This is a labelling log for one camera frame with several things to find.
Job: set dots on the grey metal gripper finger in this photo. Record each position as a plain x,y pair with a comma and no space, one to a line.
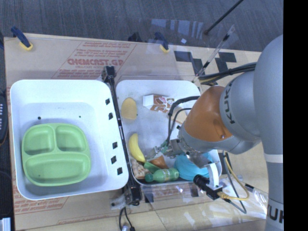
158,149
151,156

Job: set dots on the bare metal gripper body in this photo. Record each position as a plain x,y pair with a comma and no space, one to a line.
178,148

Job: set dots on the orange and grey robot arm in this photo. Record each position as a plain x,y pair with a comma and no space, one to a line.
243,109

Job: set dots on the orange carrot with green top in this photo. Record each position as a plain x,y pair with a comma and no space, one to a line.
159,162

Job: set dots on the yellow banana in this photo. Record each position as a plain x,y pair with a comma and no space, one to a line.
135,148

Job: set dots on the tan waffle bread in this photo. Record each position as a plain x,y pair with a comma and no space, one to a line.
138,170

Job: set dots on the blue bowl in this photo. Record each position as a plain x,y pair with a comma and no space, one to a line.
185,170

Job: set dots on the green plastic bottle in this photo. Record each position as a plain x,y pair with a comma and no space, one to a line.
164,175

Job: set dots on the white plastic tray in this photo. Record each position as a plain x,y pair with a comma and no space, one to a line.
62,97
151,126

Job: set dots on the white and orange carton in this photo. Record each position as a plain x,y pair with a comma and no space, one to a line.
156,102

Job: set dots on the green divided plate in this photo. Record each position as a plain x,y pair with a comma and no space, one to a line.
55,154

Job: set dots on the brown cardboard board red print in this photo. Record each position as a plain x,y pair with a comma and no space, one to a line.
60,56

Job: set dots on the black cylinder on white bracket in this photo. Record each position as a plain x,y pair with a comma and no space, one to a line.
213,174

